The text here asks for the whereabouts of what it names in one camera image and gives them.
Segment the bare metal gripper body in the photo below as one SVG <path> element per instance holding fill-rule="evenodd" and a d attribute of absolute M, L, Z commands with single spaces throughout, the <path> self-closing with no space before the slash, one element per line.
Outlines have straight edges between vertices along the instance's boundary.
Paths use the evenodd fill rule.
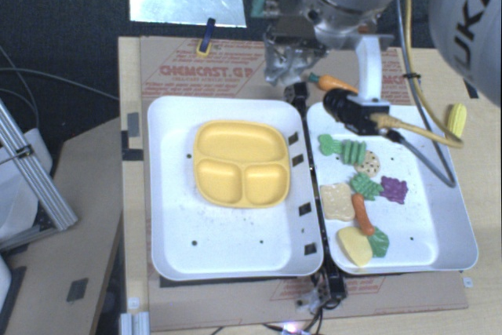
<path fill-rule="evenodd" d="M 376 33 L 379 10 L 360 11 L 336 0 L 266 0 L 264 17 L 270 26 L 266 41 L 278 48 L 309 51 L 355 49 L 373 38 L 381 50 L 387 36 Z"/>

